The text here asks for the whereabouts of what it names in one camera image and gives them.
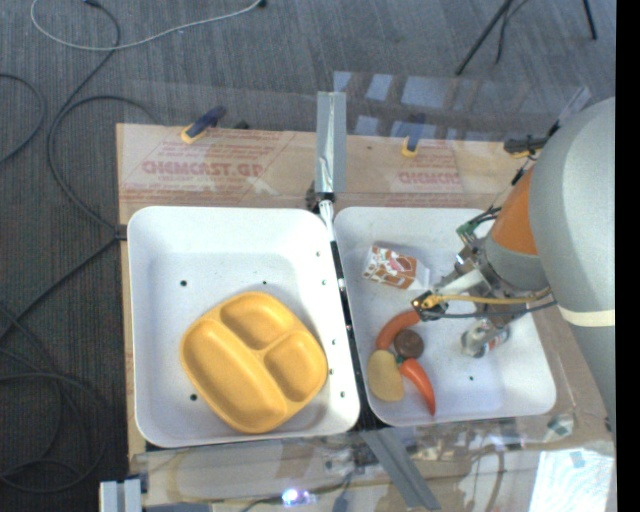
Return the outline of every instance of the toy carrot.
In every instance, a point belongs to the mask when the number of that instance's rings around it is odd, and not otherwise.
[[[405,359],[400,364],[400,373],[409,379],[418,389],[422,398],[424,398],[427,403],[431,416],[435,416],[436,396],[433,392],[433,386],[431,385],[429,377],[427,377],[427,372],[420,366],[418,360],[412,357]]]
[[[419,321],[420,316],[415,309],[394,316],[384,325],[380,334],[378,334],[376,338],[376,348],[378,350],[387,350],[391,346],[391,343],[393,343],[396,334],[410,325],[417,324]]]

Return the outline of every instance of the white tray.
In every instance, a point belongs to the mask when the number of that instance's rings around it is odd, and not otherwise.
[[[431,284],[453,270],[462,242],[456,228],[480,213],[465,209],[347,208],[335,219],[358,356],[366,382],[374,340],[395,314],[410,309],[424,290],[399,290],[361,277],[373,243],[416,256],[430,269]],[[451,303],[449,313],[473,311]],[[440,319],[412,327],[426,342],[420,362],[432,381],[437,411],[432,417],[412,384],[405,397],[383,402],[367,395],[374,413],[392,426],[543,414],[555,404],[556,387],[531,318],[513,322],[510,339],[481,359],[462,354],[460,335],[473,320]]]
[[[327,230],[304,210],[149,207],[128,226],[135,415],[161,447],[331,435],[360,403]],[[240,292],[286,304],[320,341],[330,375],[298,414],[262,435],[232,430],[198,399],[179,359],[184,331]]]

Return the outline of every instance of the tape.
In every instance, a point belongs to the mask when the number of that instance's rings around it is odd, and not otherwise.
[[[611,327],[616,325],[616,310],[604,311],[571,311],[558,306],[560,314],[570,324],[578,327]]]

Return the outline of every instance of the gray floor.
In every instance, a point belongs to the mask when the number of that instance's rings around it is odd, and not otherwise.
[[[118,19],[123,43],[249,4],[101,1]],[[223,103],[223,126],[244,120],[252,128],[313,131],[317,91],[344,90],[352,133],[394,135],[399,122],[421,111],[428,135],[500,141],[544,134],[576,92],[588,103],[615,95],[615,0],[591,0],[595,41],[581,0],[528,1],[509,20],[499,63],[494,59],[500,24],[456,75],[500,5],[501,0],[271,0],[266,9],[116,52],[73,100],[124,96],[174,125],[191,122],[212,102]],[[40,0],[35,12],[57,37],[113,44],[108,17],[80,0]],[[0,163],[0,306],[27,331],[0,313],[0,349],[86,386],[60,385],[76,413],[65,397],[58,406],[59,387],[50,380],[0,380],[0,510],[96,510],[97,482],[127,475],[120,262],[109,227],[117,221],[113,126],[149,117],[131,104],[103,98],[74,109],[55,132],[53,155],[64,183],[104,223],[63,193],[47,165],[47,133],[57,112],[106,56],[46,38],[31,23],[30,2],[6,0],[0,6],[0,74],[29,81],[46,99],[41,129]],[[38,115],[33,92],[0,78],[0,159]],[[34,373],[0,353],[0,379],[27,371]],[[100,400],[97,409],[87,389]],[[105,451],[99,457],[101,443]],[[43,463],[43,457],[73,470]],[[68,491],[41,495],[13,487],[69,482],[98,458],[88,478]]]

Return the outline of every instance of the brown round object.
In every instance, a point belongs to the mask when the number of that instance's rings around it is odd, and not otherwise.
[[[424,352],[424,341],[417,332],[403,329],[394,338],[393,347],[399,356],[417,359]]]

